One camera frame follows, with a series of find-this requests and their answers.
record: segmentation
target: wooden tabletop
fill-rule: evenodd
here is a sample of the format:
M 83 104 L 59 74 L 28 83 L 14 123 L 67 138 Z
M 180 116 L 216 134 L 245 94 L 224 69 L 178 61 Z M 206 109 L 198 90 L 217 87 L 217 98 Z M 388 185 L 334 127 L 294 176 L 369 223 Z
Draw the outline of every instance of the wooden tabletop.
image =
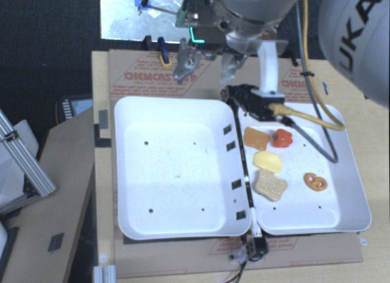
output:
M 359 238 L 366 239 L 362 246 L 363 262 L 310 267 L 292 267 L 244 271 L 240 282 L 387 282 L 390 278 L 390 213 L 389 213 L 389 110 L 364 98 L 362 92 L 337 73 L 327 61 L 312 60 L 315 82 L 325 82 L 320 93 L 326 104 L 336 107 L 343 116 L 356 164 L 360 173 L 372 223 Z M 93 53 L 94 121 L 99 111 L 110 110 L 108 79 L 108 53 Z M 101 130 L 101 137 L 110 137 L 110 130 Z M 96 202 L 98 250 L 100 265 L 114 264 L 111 151 L 96 149 Z M 224 282 L 234 273 L 219 272 L 185 274 L 149 278 L 118 279 L 119 283 L 142 282 Z

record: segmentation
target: green light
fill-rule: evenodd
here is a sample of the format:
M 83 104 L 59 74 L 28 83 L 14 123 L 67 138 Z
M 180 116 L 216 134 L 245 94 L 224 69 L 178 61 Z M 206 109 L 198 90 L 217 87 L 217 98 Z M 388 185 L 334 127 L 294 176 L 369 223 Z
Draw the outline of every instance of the green light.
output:
M 192 27 L 190 27 L 190 34 L 191 34 L 191 41 L 192 41 L 193 43 L 205 43 L 204 40 L 195 40 L 195 39 L 194 39 L 194 31 L 193 31 L 193 28 L 192 28 Z

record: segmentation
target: tray with toy food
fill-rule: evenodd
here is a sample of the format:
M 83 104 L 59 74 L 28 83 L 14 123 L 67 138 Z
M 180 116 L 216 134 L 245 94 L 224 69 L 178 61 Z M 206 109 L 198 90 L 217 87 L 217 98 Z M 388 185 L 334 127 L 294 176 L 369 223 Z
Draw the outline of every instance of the tray with toy food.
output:
M 308 104 L 290 106 L 313 111 Z M 130 96 L 116 103 L 114 115 L 118 221 L 129 238 L 241 235 L 253 213 L 275 235 L 361 231 L 371 221 L 345 131 L 330 132 L 339 154 L 332 164 L 296 132 L 240 111 L 244 139 L 257 131 L 266 139 L 260 149 L 243 148 L 253 211 L 227 104 Z M 321 127 L 296 122 L 326 148 Z

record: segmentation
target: red toy food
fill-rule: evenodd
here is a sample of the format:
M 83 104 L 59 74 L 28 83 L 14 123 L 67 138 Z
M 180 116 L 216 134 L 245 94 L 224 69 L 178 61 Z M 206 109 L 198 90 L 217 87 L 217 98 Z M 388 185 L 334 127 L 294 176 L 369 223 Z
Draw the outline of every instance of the red toy food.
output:
M 293 142 L 292 133 L 278 129 L 272 134 L 272 145 L 276 148 L 287 148 Z

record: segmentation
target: toy food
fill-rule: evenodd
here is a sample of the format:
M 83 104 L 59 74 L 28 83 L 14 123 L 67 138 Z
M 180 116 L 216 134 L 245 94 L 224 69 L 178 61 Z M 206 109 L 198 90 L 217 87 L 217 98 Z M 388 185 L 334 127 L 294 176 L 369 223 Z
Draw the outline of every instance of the toy food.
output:
M 270 201 L 276 202 L 287 189 L 287 181 L 279 179 L 266 169 L 261 169 L 254 190 L 267 197 Z
M 271 173 L 279 173 L 282 171 L 281 158 L 272 152 L 262 151 L 253 155 L 254 164 L 258 168 L 267 169 Z
M 277 129 L 271 139 L 272 145 L 276 148 L 287 148 L 293 142 L 293 134 L 284 129 Z
M 327 181 L 322 177 L 317 177 L 314 173 L 306 173 L 303 177 L 306 185 L 314 191 L 324 191 L 328 187 Z
M 265 151 L 269 142 L 269 134 L 256 130 L 251 127 L 246 127 L 244 131 L 244 144 L 251 148 Z

